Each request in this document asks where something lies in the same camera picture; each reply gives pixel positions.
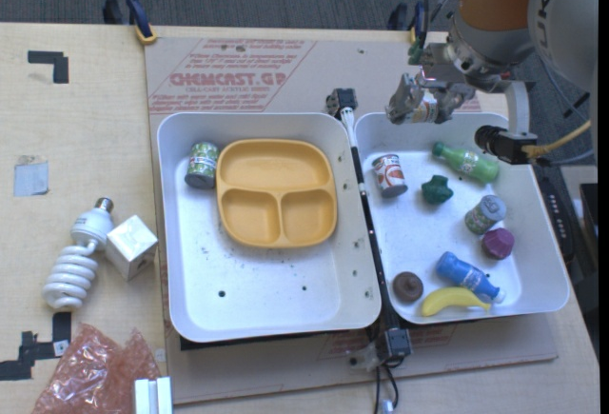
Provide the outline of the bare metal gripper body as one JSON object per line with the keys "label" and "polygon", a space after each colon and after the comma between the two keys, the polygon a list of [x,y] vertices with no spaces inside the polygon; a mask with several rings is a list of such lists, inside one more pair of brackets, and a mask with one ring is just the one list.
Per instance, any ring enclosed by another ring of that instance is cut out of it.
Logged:
{"label": "bare metal gripper body", "polygon": [[420,66],[426,79],[465,83],[484,91],[495,86],[492,61],[463,40],[428,43],[423,49]]}

